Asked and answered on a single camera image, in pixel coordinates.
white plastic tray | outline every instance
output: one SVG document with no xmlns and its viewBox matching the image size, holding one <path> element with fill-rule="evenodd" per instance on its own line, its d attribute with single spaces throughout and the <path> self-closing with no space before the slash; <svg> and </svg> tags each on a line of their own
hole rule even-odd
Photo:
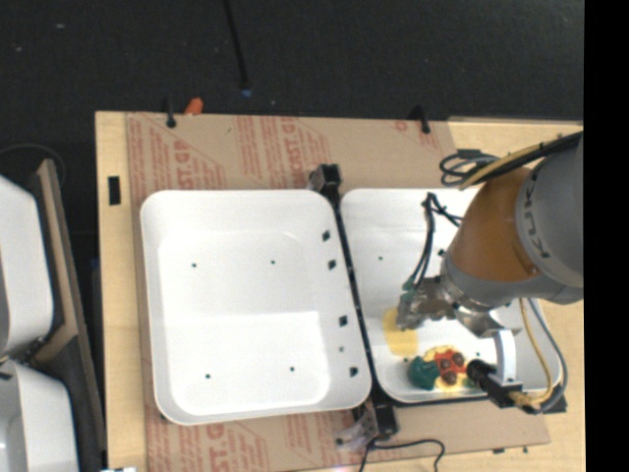
<svg viewBox="0 0 629 472">
<path fill-rule="evenodd" d="M 493 364 L 496 350 L 491 338 L 477 339 L 457 321 L 425 322 L 417 329 L 418 349 L 414 355 L 398 356 L 389 348 L 382 319 L 396 308 L 401 287 L 416 266 L 426 240 L 427 225 L 421 202 L 434 192 L 452 214 L 463 215 L 475 190 L 463 192 L 449 189 L 356 189 L 341 203 L 341 213 L 355 269 L 361 307 L 368 331 L 375 374 L 382 388 L 396 400 L 415 403 L 481 394 L 475 388 L 457 390 L 423 390 L 408 379 L 409 362 L 424 356 L 438 346 L 455 346 L 466 360 L 482 358 Z M 436 228 L 427 277 L 438 274 L 441 257 L 457 228 L 443 216 L 435 215 Z M 493 312 L 506 326 L 522 328 L 518 305 Z M 555 382 L 559 363 L 550 342 L 535 319 L 531 320 L 544 356 L 548 359 Z M 527 334 L 522 330 L 515 337 L 517 375 L 526 390 L 545 388 L 545 375 Z"/>
<path fill-rule="evenodd" d="M 52 293 L 34 197 L 0 176 L 0 357 L 52 325 Z"/>
<path fill-rule="evenodd" d="M 56 380 L 8 361 L 0 366 L 0 470 L 78 472 L 70 398 Z"/>
<path fill-rule="evenodd" d="M 164 191 L 141 213 L 155 398 L 179 424 L 351 408 L 372 379 L 311 191 Z"/>
</svg>

small orange object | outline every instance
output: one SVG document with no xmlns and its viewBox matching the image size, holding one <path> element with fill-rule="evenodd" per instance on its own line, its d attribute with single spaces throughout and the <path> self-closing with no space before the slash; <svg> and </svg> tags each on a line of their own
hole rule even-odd
<svg viewBox="0 0 629 472">
<path fill-rule="evenodd" d="M 184 115 L 199 115 L 203 112 L 203 100 L 198 96 L 188 102 Z"/>
</svg>

black floor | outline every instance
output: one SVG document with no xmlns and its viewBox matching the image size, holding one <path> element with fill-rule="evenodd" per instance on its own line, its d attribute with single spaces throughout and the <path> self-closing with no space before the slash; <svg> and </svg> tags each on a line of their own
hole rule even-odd
<svg viewBox="0 0 629 472">
<path fill-rule="evenodd" d="M 0 0 L 0 173 L 58 151 L 91 320 L 96 110 L 583 118 L 585 0 Z"/>
</svg>

cardboard sheet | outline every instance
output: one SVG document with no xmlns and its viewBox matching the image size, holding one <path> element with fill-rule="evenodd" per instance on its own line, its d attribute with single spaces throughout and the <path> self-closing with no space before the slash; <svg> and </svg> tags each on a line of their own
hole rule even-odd
<svg viewBox="0 0 629 472">
<path fill-rule="evenodd" d="M 151 472 L 281 472 L 356 464 L 361 452 L 338 451 L 333 434 L 353 423 L 350 411 L 181 427 L 164 420 L 152 392 L 138 213 L 165 189 L 303 188 L 321 163 L 337 163 L 341 192 L 358 187 L 438 187 L 438 163 L 454 151 L 447 123 L 422 132 L 414 121 L 275 116 L 127 118 L 137 259 L 148 468 Z M 487 401 L 409 407 L 398 411 L 392 442 L 441 439 L 448 452 L 547 443 L 542 417 L 498 410 Z M 478 432 L 479 419 L 485 432 Z M 433 455 L 435 445 L 370 453 L 370 461 Z"/>
</svg>

wire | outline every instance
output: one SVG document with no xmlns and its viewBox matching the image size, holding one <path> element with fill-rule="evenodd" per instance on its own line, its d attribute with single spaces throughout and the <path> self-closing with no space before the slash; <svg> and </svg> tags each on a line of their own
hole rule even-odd
<svg viewBox="0 0 629 472">
<path fill-rule="evenodd" d="M 583 131 L 563 137 L 559 140 L 551 140 L 549 142 L 542 142 L 535 144 L 534 146 L 522 148 L 515 153 L 502 157 L 499 160 L 491 162 L 480 169 L 471 170 L 471 174 L 465 178 L 465 180 L 459 185 L 459 189 L 463 190 L 471 185 L 481 184 L 491 178 L 496 178 L 500 175 L 508 173 L 520 166 L 545 157 L 553 153 L 566 150 L 568 148 L 576 146 L 583 137 Z"/>
<path fill-rule="evenodd" d="M 555 390 L 552 389 L 552 376 L 550 374 L 550 368 L 547 362 L 545 361 L 545 359 L 543 358 L 542 351 L 538 343 L 536 342 L 535 337 L 533 336 L 533 332 L 528 322 L 528 317 L 527 317 L 526 310 L 524 307 L 524 302 L 522 299 L 520 299 L 520 306 L 522 309 L 522 317 L 524 319 L 524 325 L 527 330 L 527 333 L 529 334 L 529 337 L 531 338 L 531 342 L 533 343 L 536 353 L 538 354 L 538 357 L 540 358 L 540 361 L 542 362 L 542 365 L 546 374 L 546 379 L 548 381 L 548 388 L 546 390 L 546 393 L 539 397 L 531 397 L 530 395 L 526 393 L 521 393 L 521 392 L 510 392 L 509 395 L 511 396 L 513 401 L 519 406 L 532 407 L 534 404 L 535 405 L 539 404 L 540 408 L 533 409 L 532 413 L 540 414 L 551 409 L 554 406 L 554 404 L 556 404 L 559 401 L 559 399 L 563 396 L 566 390 L 566 387 L 568 386 L 568 366 L 566 364 L 565 359 L 563 358 L 563 354 L 561 353 L 559 346 L 557 345 L 554 338 L 552 337 L 550 330 L 548 330 L 548 327 L 545 324 L 545 321 L 543 320 L 543 317 L 540 311 L 538 310 L 538 307 L 536 306 L 536 302 L 531 298 L 529 298 L 528 301 L 529 301 L 530 308 L 533 310 L 533 313 L 535 314 L 536 318 L 538 319 L 538 322 L 540 323 L 540 326 L 543 329 L 543 332 L 546 334 L 548 340 L 550 341 L 550 344 L 552 345 L 552 347 L 554 348 L 554 351 L 557 354 L 557 357 L 559 358 L 559 362 L 561 364 L 561 384 L 559 385 L 558 389 L 555 389 Z"/>
<path fill-rule="evenodd" d="M 59 184 L 63 185 L 66 182 L 66 176 L 67 176 L 66 161 L 63 160 L 63 157 L 61 157 L 59 152 L 57 152 L 56 150 L 50 147 L 42 146 L 40 144 L 16 144 L 14 146 L 0 148 L 0 157 L 2 157 L 3 155 L 7 155 L 9 153 L 12 153 L 12 152 L 20 151 L 20 150 L 39 150 L 41 152 L 44 152 L 50 155 L 59 166 Z"/>
<path fill-rule="evenodd" d="M 437 457 L 434 459 L 434 462 L 432 463 L 434 472 L 438 472 L 439 469 L 437 467 L 437 464 L 439 463 L 439 460 L 445 454 L 445 444 L 442 441 L 439 441 L 438 439 L 421 439 L 420 441 L 404 442 L 401 444 L 393 444 L 393 445 L 377 445 L 375 443 L 376 440 L 377 438 L 372 439 L 367 444 L 367 447 L 365 448 L 365 454 L 363 455 L 363 461 L 361 462 L 361 467 L 358 469 L 358 472 L 363 472 L 365 470 L 365 466 L 367 465 L 367 457 L 372 449 L 390 450 L 390 449 L 402 449 L 404 447 L 412 447 L 415 445 L 422 445 L 422 444 L 428 444 L 428 443 L 437 444 L 440 447 L 440 451 Z"/>
<path fill-rule="evenodd" d="M 550 344 L 552 344 L 552 347 L 554 348 L 554 351 L 556 352 L 557 357 L 559 358 L 559 363 L 561 364 L 561 385 L 559 386 L 558 389 L 556 389 L 553 392 L 552 397 L 541 405 L 540 412 L 544 413 L 547 410 L 551 409 L 554 406 L 554 404 L 556 404 L 565 393 L 566 387 L 568 386 L 568 365 L 566 364 L 565 358 L 563 358 L 561 349 L 559 348 L 556 341 L 554 340 L 554 337 L 552 337 L 550 330 L 548 330 L 548 326 L 543 320 L 540 310 L 538 309 L 537 306 L 535 306 L 535 301 L 531 298 L 529 298 L 529 305 L 531 306 L 533 313 L 538 319 L 538 322 L 540 323 L 540 326 L 542 327 L 544 333 L 548 337 Z"/>
<path fill-rule="evenodd" d="M 460 215 L 453 215 L 449 213 L 448 211 L 446 211 L 447 206 L 442 206 L 439 200 L 436 198 L 436 195 L 432 196 L 432 203 L 435 206 L 435 209 L 433 210 L 435 213 L 439 213 L 440 215 L 443 215 L 450 222 L 452 222 L 456 227 L 459 227 L 461 225 L 461 220 L 463 220 L 463 217 Z"/>
<path fill-rule="evenodd" d="M 447 165 L 449 162 L 458 159 L 459 161 Z M 455 153 L 448 155 L 439 162 L 439 169 L 443 173 L 441 175 L 441 184 L 445 187 L 453 187 L 461 185 L 466 177 L 476 173 L 487 164 L 497 161 L 498 157 L 488 153 L 482 153 L 475 148 L 460 148 Z M 466 171 L 459 171 L 459 169 L 466 166 L 474 165 Z"/>
<path fill-rule="evenodd" d="M 422 250 L 420 261 L 417 263 L 417 266 L 407 280 L 412 282 L 413 288 L 415 288 L 416 290 L 420 287 L 422 281 L 424 281 L 426 271 L 429 268 L 430 253 L 432 251 L 432 238 L 434 235 L 434 215 L 432 214 L 433 210 L 431 207 L 432 198 L 434 198 L 434 194 L 428 193 L 426 199 L 422 201 L 426 223 L 428 224 L 428 229 L 426 231 L 426 242 L 424 243 L 424 249 Z"/>
<path fill-rule="evenodd" d="M 234 53 L 236 54 L 236 62 L 238 64 L 238 70 L 240 72 L 240 89 L 241 93 L 245 96 L 251 95 L 251 82 L 249 80 L 249 74 L 247 72 L 247 64 L 245 63 L 245 54 L 243 53 L 243 47 L 238 35 L 238 29 L 236 28 L 236 20 L 232 11 L 232 5 L 230 0 L 221 0 L 223 3 L 223 11 L 227 18 L 227 26 L 229 33 L 232 37 L 232 45 L 234 46 Z"/>
<path fill-rule="evenodd" d="M 529 315 L 524 304 L 524 299 L 522 298 L 520 298 L 520 311 L 522 312 L 522 322 L 524 323 L 524 329 L 526 330 L 527 335 L 529 336 L 529 340 L 531 341 L 531 344 L 533 345 L 533 348 L 538 355 L 538 359 L 542 363 L 543 372 L 546 376 L 546 392 L 543 395 L 532 397 L 531 395 L 523 393 L 521 391 L 511 391 L 509 392 L 509 396 L 518 406 L 532 406 L 534 404 L 546 402 L 552 396 L 552 374 L 550 373 L 550 367 L 548 366 L 548 362 L 546 361 L 546 358 L 542 353 L 542 349 L 538 344 L 538 340 L 533 334 L 531 322 L 529 321 Z"/>
<path fill-rule="evenodd" d="M 408 277 L 406 282 L 404 283 L 404 287 L 406 290 L 411 290 L 411 288 L 417 290 L 420 288 L 420 285 L 424 281 L 426 277 L 426 272 L 429 268 L 430 262 L 430 254 L 432 253 L 432 242 L 434 239 L 434 213 L 438 213 L 439 215 L 443 215 L 447 218 L 452 224 L 456 227 L 461 225 L 462 217 L 459 215 L 453 215 L 446 210 L 447 206 L 443 206 L 436 194 L 428 193 L 426 195 L 426 199 L 422 201 L 422 207 L 424 207 L 424 215 L 426 217 L 426 223 L 428 225 L 428 229 L 426 231 L 426 241 L 424 243 L 424 249 L 422 250 L 422 255 L 420 256 L 420 260 L 413 269 L 413 272 Z"/>
</svg>

